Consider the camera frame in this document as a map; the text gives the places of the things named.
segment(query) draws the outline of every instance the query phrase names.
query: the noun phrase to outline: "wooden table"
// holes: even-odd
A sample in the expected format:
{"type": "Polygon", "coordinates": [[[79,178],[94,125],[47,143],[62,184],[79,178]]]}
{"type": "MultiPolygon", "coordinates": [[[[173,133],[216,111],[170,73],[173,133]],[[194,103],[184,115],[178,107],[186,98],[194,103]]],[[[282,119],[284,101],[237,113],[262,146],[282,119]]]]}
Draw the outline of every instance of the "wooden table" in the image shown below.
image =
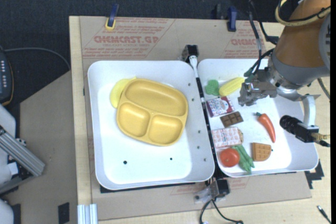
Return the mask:
{"type": "MultiPolygon", "coordinates": [[[[189,24],[199,24],[201,20],[189,20],[189,24]]],[[[75,124],[75,144],[76,144],[76,168],[77,168],[77,194],[78,204],[89,205],[92,203],[89,172],[89,154],[87,140],[87,126],[85,114],[85,99],[83,97],[83,69],[81,55],[81,35],[80,35],[80,17],[70,16],[70,46],[71,46],[71,65],[72,65],[72,92],[74,107],[75,124]]],[[[277,23],[266,23],[264,27],[269,35],[281,34],[283,27],[277,23]]],[[[218,27],[218,35],[221,35],[222,29],[218,27]]],[[[272,47],[272,44],[265,44],[266,48],[272,47]]],[[[327,87],[330,88],[330,79],[324,79],[327,87]]],[[[320,127],[320,133],[330,134],[330,103],[320,89],[317,82],[314,82],[309,88],[310,94],[321,94],[316,101],[317,118],[316,125],[320,127]]],[[[282,202],[273,202],[269,204],[256,204],[248,206],[237,206],[223,208],[223,214],[231,219],[243,220],[247,223],[327,223],[322,214],[318,211],[317,205],[320,205],[327,215],[331,217],[331,157],[330,148],[317,145],[317,151],[320,157],[324,172],[322,180],[313,182],[311,190],[312,198],[303,200],[291,200],[282,202]]],[[[144,216],[135,218],[123,218],[115,220],[105,220],[99,223],[104,224],[151,224],[151,223],[198,223],[199,210],[180,213],[171,213],[154,216],[144,216]]],[[[203,221],[209,223],[228,223],[221,218],[215,209],[206,210],[203,215],[203,221]]]]}

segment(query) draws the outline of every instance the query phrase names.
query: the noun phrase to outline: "banana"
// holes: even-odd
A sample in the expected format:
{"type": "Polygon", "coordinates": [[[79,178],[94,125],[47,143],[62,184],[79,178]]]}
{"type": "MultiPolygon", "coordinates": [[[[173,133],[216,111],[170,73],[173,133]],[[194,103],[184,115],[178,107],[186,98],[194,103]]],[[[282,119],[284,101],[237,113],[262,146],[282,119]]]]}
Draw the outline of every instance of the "banana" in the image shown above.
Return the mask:
{"type": "Polygon", "coordinates": [[[114,87],[112,88],[110,93],[110,102],[114,108],[118,107],[118,103],[120,101],[120,97],[125,86],[133,79],[136,79],[136,77],[132,79],[121,79],[117,81],[114,87]]]}

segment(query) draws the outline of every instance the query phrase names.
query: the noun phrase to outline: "robotic hand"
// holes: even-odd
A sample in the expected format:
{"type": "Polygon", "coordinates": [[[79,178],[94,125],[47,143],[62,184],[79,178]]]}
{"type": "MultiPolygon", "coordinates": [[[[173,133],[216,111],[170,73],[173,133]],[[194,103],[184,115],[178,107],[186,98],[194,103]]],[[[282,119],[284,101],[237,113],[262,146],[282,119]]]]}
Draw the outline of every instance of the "robotic hand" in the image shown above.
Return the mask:
{"type": "Polygon", "coordinates": [[[315,79],[330,76],[330,4],[331,0],[300,0],[289,20],[280,17],[280,8],[287,0],[281,0],[276,9],[276,19],[285,28],[270,56],[268,66],[258,70],[256,64],[248,70],[241,85],[240,105],[253,105],[258,99],[280,95],[292,101],[302,101],[305,117],[303,122],[283,116],[280,125],[304,142],[323,141],[315,126],[315,98],[319,95],[300,95],[297,90],[315,79]]]}

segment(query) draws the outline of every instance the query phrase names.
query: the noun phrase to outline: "black device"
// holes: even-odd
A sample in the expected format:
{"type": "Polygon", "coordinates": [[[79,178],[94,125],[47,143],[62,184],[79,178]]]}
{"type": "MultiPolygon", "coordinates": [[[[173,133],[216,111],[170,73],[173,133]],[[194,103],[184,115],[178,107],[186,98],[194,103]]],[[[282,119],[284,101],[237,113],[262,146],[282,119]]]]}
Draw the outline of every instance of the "black device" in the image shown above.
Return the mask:
{"type": "Polygon", "coordinates": [[[13,76],[6,55],[0,51],[0,104],[7,103],[13,92],[13,76]]]}

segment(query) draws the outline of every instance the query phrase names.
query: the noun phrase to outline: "blue clamp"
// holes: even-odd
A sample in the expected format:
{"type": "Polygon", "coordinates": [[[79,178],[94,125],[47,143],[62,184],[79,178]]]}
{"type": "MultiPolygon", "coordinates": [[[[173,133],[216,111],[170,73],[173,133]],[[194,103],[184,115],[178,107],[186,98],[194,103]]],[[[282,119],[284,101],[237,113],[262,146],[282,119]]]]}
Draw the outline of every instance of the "blue clamp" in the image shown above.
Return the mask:
{"type": "Polygon", "coordinates": [[[227,22],[227,30],[229,32],[235,32],[236,29],[236,19],[237,19],[237,10],[234,6],[231,6],[227,9],[227,17],[229,21],[227,22]]]}
{"type": "Polygon", "coordinates": [[[105,23],[105,28],[107,30],[113,30],[114,27],[116,26],[115,17],[117,16],[118,10],[119,10],[119,4],[114,4],[112,6],[110,17],[106,20],[106,23],[105,23]]]}

